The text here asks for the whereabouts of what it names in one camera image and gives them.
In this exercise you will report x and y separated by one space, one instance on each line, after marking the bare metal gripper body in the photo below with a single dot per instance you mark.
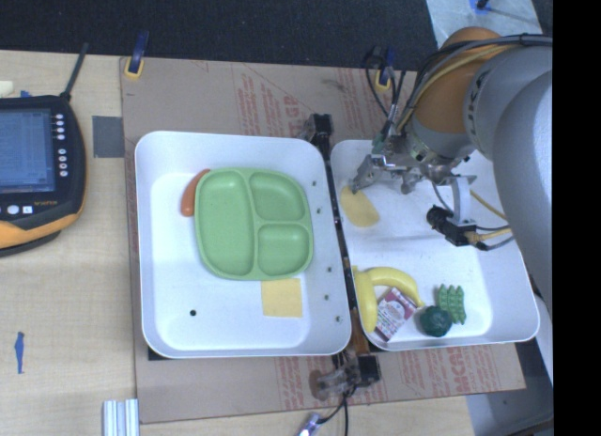
422 157

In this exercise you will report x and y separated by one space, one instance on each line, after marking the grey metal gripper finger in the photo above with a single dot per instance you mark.
410 182
371 167

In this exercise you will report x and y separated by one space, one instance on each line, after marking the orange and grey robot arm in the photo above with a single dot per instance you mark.
512 110

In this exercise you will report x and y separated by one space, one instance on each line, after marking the yellow oval crisp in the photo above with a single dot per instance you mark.
361 211

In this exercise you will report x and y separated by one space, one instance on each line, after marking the white plastic tray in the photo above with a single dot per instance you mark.
225 326
422 255

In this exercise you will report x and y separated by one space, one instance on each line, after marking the thin black rod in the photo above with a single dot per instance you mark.
342 237

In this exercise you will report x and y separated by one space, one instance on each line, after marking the green ridged toy vegetable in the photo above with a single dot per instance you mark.
452 302

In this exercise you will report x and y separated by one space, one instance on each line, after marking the yellow banana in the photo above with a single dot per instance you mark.
366 302

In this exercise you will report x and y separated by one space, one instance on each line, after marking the white and red packet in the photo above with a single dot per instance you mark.
393 314

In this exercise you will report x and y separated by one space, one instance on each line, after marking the dark green broccoli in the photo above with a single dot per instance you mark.
435 322

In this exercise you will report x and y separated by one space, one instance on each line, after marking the green divided plate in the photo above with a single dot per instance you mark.
235 227

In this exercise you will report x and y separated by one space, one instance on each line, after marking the yellow cheese slice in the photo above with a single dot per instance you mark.
282 298

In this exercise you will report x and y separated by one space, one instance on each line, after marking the orange sausage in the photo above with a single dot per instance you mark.
188 199

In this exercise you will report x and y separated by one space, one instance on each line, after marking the brown cardboard board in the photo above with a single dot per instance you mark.
197 96

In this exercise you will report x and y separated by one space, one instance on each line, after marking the black cylinder on white bracket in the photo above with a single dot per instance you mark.
453 227

